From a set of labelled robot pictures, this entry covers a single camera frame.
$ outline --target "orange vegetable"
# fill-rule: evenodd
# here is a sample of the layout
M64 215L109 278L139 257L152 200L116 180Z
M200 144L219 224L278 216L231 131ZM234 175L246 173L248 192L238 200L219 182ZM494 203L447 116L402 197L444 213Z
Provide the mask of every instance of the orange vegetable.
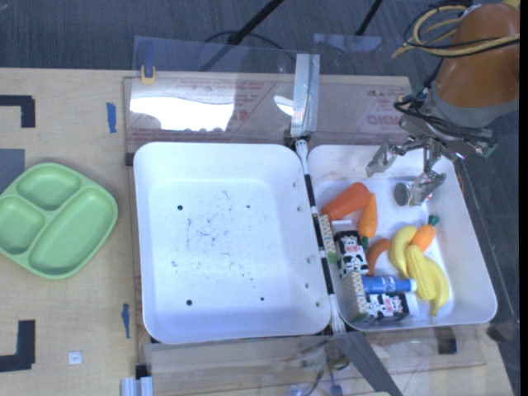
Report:
M338 220L365 207L369 200L369 190L363 183L357 181L328 202L321 209L321 214L327 215L330 221Z
M374 275L374 269L378 258L384 251L387 251L389 248L390 239L387 238L382 238L379 241L376 241L371 247L369 247L369 250L366 253L366 263L369 267L369 271L366 273L367 276Z
M363 238L372 238L378 228L378 206L376 195L370 194L369 202L363 209L360 221L357 223L357 231Z
M411 240L410 245L417 245L420 247L422 252L424 252L429 247L429 245L431 245L432 240L436 236L435 225L439 221L440 219L437 216L430 215L427 224L424 224L418 228Z

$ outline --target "blue bottle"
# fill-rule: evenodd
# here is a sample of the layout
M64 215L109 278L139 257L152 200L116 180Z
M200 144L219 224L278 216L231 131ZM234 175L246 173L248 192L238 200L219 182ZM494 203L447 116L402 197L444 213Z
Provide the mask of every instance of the blue bottle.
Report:
M414 279L399 279L396 276L362 276L366 294L393 294L416 290Z

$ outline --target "wooden table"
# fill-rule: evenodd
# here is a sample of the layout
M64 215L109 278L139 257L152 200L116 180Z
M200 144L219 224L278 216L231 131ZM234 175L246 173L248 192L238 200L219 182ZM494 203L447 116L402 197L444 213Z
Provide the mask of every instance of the wooden table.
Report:
M127 71L0 69L1 95L31 95L36 101L35 128L21 128L18 108L0 107L0 148L25 149L26 168L53 161L78 170L105 187L120 211L98 254L68 279L47 280L0 257L0 355L15 353L19 320L34 319L36 324L35 363L30 370L0 373L0 394L117 395L120 380L134 376L139 357L134 321L135 219L130 168L125 165L123 89L123 79L132 76L135 73ZM106 103L116 108L115 133L109 131ZM130 307L130 338L121 318L123 304ZM472 330L483 361L422 372L398 371L390 365L403 393L512 394L497 345L485 334L485 325ZM371 339L383 351L376 341L379 336ZM71 351L82 352L80 364L68 363ZM384 356L389 354L380 354L382 360ZM361 377L340 383L346 391L372 394ZM284 389L276 389L276 394L283 393Z

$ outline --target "corn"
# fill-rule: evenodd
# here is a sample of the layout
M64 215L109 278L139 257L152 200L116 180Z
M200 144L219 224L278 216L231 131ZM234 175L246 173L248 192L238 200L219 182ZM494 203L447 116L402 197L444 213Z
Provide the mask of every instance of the corn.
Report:
M436 296L435 283L420 247L409 245L405 249L405 260L409 276L416 281L418 297L424 300L434 299Z

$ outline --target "divided green plate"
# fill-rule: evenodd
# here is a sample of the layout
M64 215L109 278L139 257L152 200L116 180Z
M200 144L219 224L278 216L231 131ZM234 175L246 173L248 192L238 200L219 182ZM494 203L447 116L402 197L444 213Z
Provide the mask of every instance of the divided green plate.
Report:
M117 221L108 191L57 163L37 164L0 194L0 252L49 279L79 271Z

